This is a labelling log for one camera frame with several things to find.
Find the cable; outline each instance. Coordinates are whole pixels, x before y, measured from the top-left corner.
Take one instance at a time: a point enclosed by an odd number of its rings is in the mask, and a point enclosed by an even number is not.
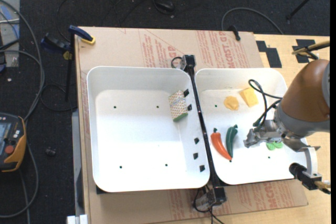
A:
[[[37,170],[37,166],[36,166],[36,161],[34,159],[33,153],[32,153],[32,149],[30,148],[30,145],[27,141],[27,148],[31,157],[31,161],[33,162],[33,166],[35,169],[35,191],[33,194],[33,197],[31,198],[30,202],[23,208],[21,209],[19,212],[11,214],[11,215],[0,215],[0,219],[6,219],[6,218],[14,218],[17,217],[19,215],[21,215],[23,212],[25,212],[33,203],[33,201],[35,200],[36,196],[37,196],[37,192],[38,192],[38,186],[39,186],[39,175],[38,175],[38,170]]]
[[[59,16],[59,11],[60,11],[60,9],[62,8],[62,6],[64,5],[64,3],[65,3],[66,1],[68,1],[68,0],[63,0],[63,1],[61,2],[61,4],[58,6],[57,11],[56,11],[56,19],[55,19],[55,21],[56,21],[56,28],[57,28],[58,33],[59,33],[65,40],[67,40],[68,42],[70,42],[70,40],[69,40],[65,35],[63,35],[63,33],[61,32],[61,30],[60,30],[59,27],[58,27],[58,16]],[[114,11],[115,11],[115,13],[116,13],[116,15],[117,15],[117,12],[116,12],[116,9],[115,9],[115,4],[113,3],[112,0],[108,0],[108,1],[111,3],[112,7],[114,7]]]
[[[264,90],[262,89],[261,85],[259,84],[258,81],[254,80],[254,79],[250,79],[248,80],[248,84],[257,92],[260,92],[262,94],[262,98],[264,100],[264,105],[265,105],[265,111],[263,112],[263,114],[256,120],[256,122],[253,124],[254,127],[257,127],[257,130],[260,130],[260,128],[264,125],[265,121],[266,121],[266,116],[267,116],[267,112],[271,109],[274,108],[276,104],[280,103],[280,101],[282,100],[282,97],[278,97],[275,95],[271,95],[268,93],[265,93]],[[272,97],[275,99],[278,99],[277,101],[275,101],[272,105],[270,105],[269,107],[267,107],[267,100],[266,100],[266,96],[268,97]]]
[[[251,84],[251,82],[253,82],[255,85],[257,85],[258,89],[257,89],[256,87],[254,87],[254,86]],[[266,95],[266,96],[268,96],[268,97],[272,97],[272,98],[275,98],[275,99],[282,99],[282,97],[278,97],[278,96],[275,96],[275,95],[271,95],[271,94],[265,93],[265,92],[263,91],[263,89],[261,88],[261,85],[260,85],[256,80],[254,80],[254,79],[250,79],[250,80],[248,81],[248,84],[249,84],[254,90],[256,90],[257,92],[260,92],[261,94],[264,94],[264,95]]]
[[[255,10],[255,9],[252,9],[252,8],[245,8],[245,7],[238,7],[238,8],[233,8],[233,9],[230,9],[229,11],[227,11],[224,16],[222,17],[222,23],[221,23],[221,26],[222,26],[222,31],[224,31],[224,19],[226,17],[226,15],[228,15],[229,13],[235,11],[235,10],[247,10],[247,11],[250,11],[250,12],[254,12],[254,13],[257,13],[259,15],[261,15],[262,17],[264,17],[265,19],[267,19],[271,24],[273,24],[277,29],[278,31],[283,35],[284,33],[281,31],[281,29],[276,25],[276,23],[274,23],[270,18],[268,18],[266,15],[260,13],[259,11]]]
[[[19,19],[10,19],[10,20],[0,20],[0,24],[6,23],[6,24],[17,24]]]
[[[18,39],[15,39],[15,40],[13,40],[13,41],[7,43],[6,45],[1,46],[1,47],[0,47],[0,50],[5,50],[5,49],[9,48],[10,46],[12,46],[12,45],[14,45],[14,44],[16,44],[16,43],[18,43],[18,42],[19,42],[19,40],[18,40]]]
[[[182,60],[182,57],[177,56],[177,57],[174,57],[174,58],[172,59],[172,61],[170,62],[170,65],[171,65],[172,68],[176,68],[176,66],[173,64],[173,62],[174,62],[175,60],[177,60],[177,59]]]
[[[65,93],[65,90],[62,89],[62,88],[61,88],[60,86],[58,86],[58,85],[55,85],[55,84],[45,85],[45,86],[43,87],[43,89],[42,89],[40,99],[41,99],[41,103],[42,103],[47,109],[49,109],[49,110],[51,110],[51,111],[54,111],[54,112],[65,112],[65,111],[72,111],[72,112],[73,112],[73,110],[77,108],[76,106],[72,106],[70,100],[69,100],[70,108],[68,108],[68,109],[53,109],[53,108],[47,106],[47,104],[46,104],[46,103],[44,102],[44,100],[43,100],[43,92],[44,92],[47,88],[50,88],[50,87],[54,87],[54,88],[59,89],[59,90],[61,90],[62,92]]]
[[[25,195],[25,202],[26,202],[26,206],[27,206],[28,203],[29,203],[29,201],[28,201],[26,183],[25,183],[25,180],[23,178],[23,175],[22,175],[22,172],[21,172],[20,168],[19,168],[18,172],[20,174],[21,183],[22,183],[22,189],[23,189],[23,192],[24,192],[24,195]],[[26,213],[27,213],[27,223],[30,224],[30,211],[29,211],[29,208],[27,208]]]
[[[14,25],[12,25],[12,24],[10,23],[10,21],[7,19],[7,17],[5,16],[5,14],[3,14],[2,12],[0,12],[0,15],[1,15],[2,17],[4,17],[4,19],[6,20],[6,22],[7,22],[7,23],[11,26],[11,28],[13,29],[13,32],[14,32],[16,38],[19,39],[19,35],[18,35],[18,33],[17,33],[17,31],[16,31]]]
[[[124,16],[124,18],[122,20],[120,20],[120,23],[123,24],[125,22],[125,20],[127,19],[127,17],[137,8],[139,7],[142,3],[146,2],[148,0],[141,0],[139,1],[137,4],[135,4],[128,12],[127,14]]]
[[[33,32],[33,30],[31,29],[31,26],[29,25],[28,21],[26,20],[26,18],[20,13],[20,11],[18,11],[13,5],[11,5],[10,3],[8,3],[7,1],[5,0],[0,0],[0,2],[4,3],[5,5],[7,5],[8,7],[10,7],[14,12],[16,12],[16,14],[19,15],[20,19],[24,22],[24,24],[27,26],[32,38],[33,38],[33,43],[36,47],[36,50],[37,50],[37,58],[34,57],[33,55],[25,52],[25,51],[20,51],[20,50],[0,50],[0,52],[18,52],[20,54],[24,54],[24,55],[27,55],[31,58],[33,58],[39,65],[39,68],[40,68],[40,85],[39,85],[39,90],[36,94],[36,97],[35,99],[33,100],[30,108],[29,108],[29,111],[27,113],[27,115],[24,117],[24,122],[25,122],[25,125],[27,127],[27,124],[28,124],[28,119],[29,117],[31,116],[31,114],[33,113],[33,111],[35,110],[36,106],[37,106],[37,103],[39,101],[39,98],[40,98],[40,94],[41,94],[41,91],[43,89],[43,85],[45,83],[45,74],[44,74],[44,69],[43,69],[43,66],[42,66],[42,61],[41,61],[41,54],[40,54],[40,50],[39,50],[39,47],[38,47],[38,43],[37,43],[37,40],[36,40],[36,37],[35,37],[35,34]],[[28,142],[28,139],[27,139],[27,148],[28,148],[28,151],[29,151],[29,154],[30,154],[30,157],[31,157],[31,161],[33,163],[33,166],[34,166],[34,170],[35,170],[35,175],[36,175],[36,182],[35,182],[35,191],[34,191],[34,194],[30,200],[30,202],[27,203],[27,205],[20,211],[18,211],[17,213],[14,213],[14,214],[11,214],[11,215],[0,215],[0,219],[1,218],[12,218],[12,217],[16,217],[20,214],[22,214],[23,212],[25,212],[30,206],[31,204],[34,202],[36,196],[37,196],[37,193],[38,193],[38,187],[39,187],[39,175],[38,175],[38,169],[37,169],[37,165],[36,165],[36,161],[34,159],[34,155],[32,153],[32,149],[30,148],[30,145],[29,145],[29,142]]]
[[[210,209],[208,209],[208,210],[199,210],[199,209],[197,208],[197,206],[196,206],[196,199],[197,199],[197,197],[198,197],[200,191],[201,191],[201,189],[199,188],[199,189],[197,190],[197,193],[196,193],[195,198],[194,198],[194,200],[193,200],[193,207],[195,208],[195,210],[196,210],[197,212],[200,212],[200,213],[210,213],[210,215],[211,215],[211,223],[213,223],[213,218],[214,218],[214,219],[216,219],[220,224],[224,224],[221,220],[219,220],[219,219],[213,214],[213,212],[212,212],[212,206],[211,206]]]

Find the cardboard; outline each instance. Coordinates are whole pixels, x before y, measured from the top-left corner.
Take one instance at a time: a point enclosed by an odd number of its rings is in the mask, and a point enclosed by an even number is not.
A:
[[[192,208],[196,190],[160,190],[97,194],[92,176],[86,75],[96,66],[170,67],[171,60],[193,54],[196,69],[263,67],[251,33],[82,27],[96,44],[76,39],[85,210],[90,223],[158,223],[207,217]],[[129,184],[136,178],[130,178]],[[228,201],[217,216],[305,206],[301,182],[285,180],[226,187]]]

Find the clamp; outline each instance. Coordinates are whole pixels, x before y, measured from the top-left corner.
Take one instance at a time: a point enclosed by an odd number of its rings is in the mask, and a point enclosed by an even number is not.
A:
[[[79,36],[81,40],[87,44],[93,45],[96,39],[85,32],[83,29],[80,29],[77,26],[70,25],[68,31],[71,34],[70,42],[61,42],[58,39],[52,37],[49,33],[41,41],[41,46],[44,50],[62,54],[63,58],[68,62],[68,72],[67,72],[67,84],[66,84],[66,92],[65,92],[65,101],[68,101],[69,98],[69,89],[70,89],[70,79],[71,79],[71,68],[72,61],[74,60],[75,53],[75,35]]]

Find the orange device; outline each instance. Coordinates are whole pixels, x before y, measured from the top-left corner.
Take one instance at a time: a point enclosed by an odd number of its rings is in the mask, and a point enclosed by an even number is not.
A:
[[[0,112],[0,171],[17,170],[26,149],[26,127],[24,120],[15,115]]]

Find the blue clamp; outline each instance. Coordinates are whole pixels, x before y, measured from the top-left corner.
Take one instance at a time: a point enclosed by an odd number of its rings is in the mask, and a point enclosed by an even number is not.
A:
[[[96,41],[95,37],[90,36],[87,32],[85,32],[83,29],[80,29],[77,26],[70,25],[68,31],[71,34],[79,36],[82,39],[82,41],[87,44],[93,45]]]
[[[58,39],[52,37],[49,33],[47,33],[41,40],[41,46],[43,50],[53,54],[64,54],[66,51],[72,52],[72,48],[69,42],[61,42]]]

